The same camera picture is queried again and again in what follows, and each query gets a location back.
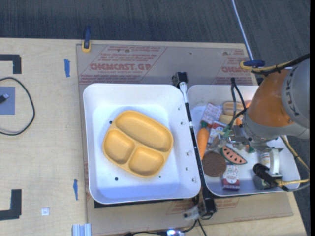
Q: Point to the red and white packet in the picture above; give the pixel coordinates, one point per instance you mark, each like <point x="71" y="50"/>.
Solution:
<point x="211" y="113"/>

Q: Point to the grey can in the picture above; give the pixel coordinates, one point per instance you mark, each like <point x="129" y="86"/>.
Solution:
<point x="258" y="183"/>

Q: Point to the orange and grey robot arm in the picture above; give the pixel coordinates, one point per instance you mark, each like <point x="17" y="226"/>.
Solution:
<point x="270" y="107"/>

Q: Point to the yellow divided plate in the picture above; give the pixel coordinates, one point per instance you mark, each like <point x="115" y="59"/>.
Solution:
<point x="137" y="141"/>

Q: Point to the pale yellow bread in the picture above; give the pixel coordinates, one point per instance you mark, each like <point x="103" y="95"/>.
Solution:
<point x="226" y="119"/>

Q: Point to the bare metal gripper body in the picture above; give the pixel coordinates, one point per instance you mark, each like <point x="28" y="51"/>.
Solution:
<point x="240" y="134"/>

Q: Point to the red watermelon slice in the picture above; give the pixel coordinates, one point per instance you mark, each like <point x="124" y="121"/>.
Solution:
<point x="232" y="156"/>

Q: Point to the red and white carton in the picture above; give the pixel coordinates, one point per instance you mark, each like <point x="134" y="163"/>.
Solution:
<point x="230" y="178"/>

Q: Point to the tan hot dog bun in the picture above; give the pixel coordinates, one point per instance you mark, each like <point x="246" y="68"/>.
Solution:
<point x="231" y="108"/>

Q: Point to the brown round biscuit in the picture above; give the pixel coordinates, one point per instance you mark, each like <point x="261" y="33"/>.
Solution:
<point x="213" y="164"/>

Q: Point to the red juice carton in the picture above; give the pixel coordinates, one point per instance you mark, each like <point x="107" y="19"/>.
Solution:
<point x="216" y="130"/>

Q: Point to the small orange carrot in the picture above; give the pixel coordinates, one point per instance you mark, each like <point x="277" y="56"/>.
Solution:
<point x="250" y="148"/>

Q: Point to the small white can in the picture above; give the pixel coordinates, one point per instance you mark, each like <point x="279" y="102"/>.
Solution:
<point x="265" y="159"/>

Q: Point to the brown cardboard board, red print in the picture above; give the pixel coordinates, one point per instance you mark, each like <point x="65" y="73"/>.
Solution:
<point x="157" y="65"/>

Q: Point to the white plastic tray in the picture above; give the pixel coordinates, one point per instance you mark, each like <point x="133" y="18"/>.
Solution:
<point x="98" y="171"/>
<point x="246" y="181"/>

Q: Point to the black cylinder on white bracket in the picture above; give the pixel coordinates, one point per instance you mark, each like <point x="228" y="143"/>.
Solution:
<point x="264" y="172"/>

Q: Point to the thin black and white rod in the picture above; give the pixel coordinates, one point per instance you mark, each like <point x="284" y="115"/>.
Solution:
<point x="190" y="122"/>

